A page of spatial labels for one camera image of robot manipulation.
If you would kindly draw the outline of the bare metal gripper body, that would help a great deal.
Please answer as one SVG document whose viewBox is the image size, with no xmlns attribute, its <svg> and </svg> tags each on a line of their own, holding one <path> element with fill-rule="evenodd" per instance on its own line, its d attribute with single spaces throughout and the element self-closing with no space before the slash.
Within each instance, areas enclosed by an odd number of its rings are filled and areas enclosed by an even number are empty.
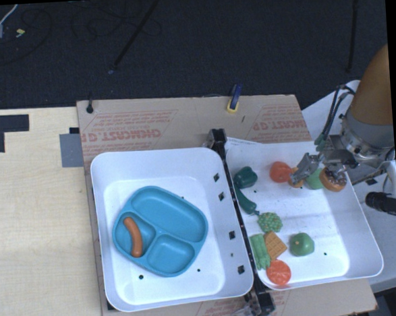
<svg viewBox="0 0 396 316">
<path fill-rule="evenodd" d="M 329 170 L 354 169 L 360 165 L 380 168 L 395 159 L 395 147 L 378 147 L 351 132 L 341 135 L 320 136 L 316 140 L 317 151 Z"/>
</svg>

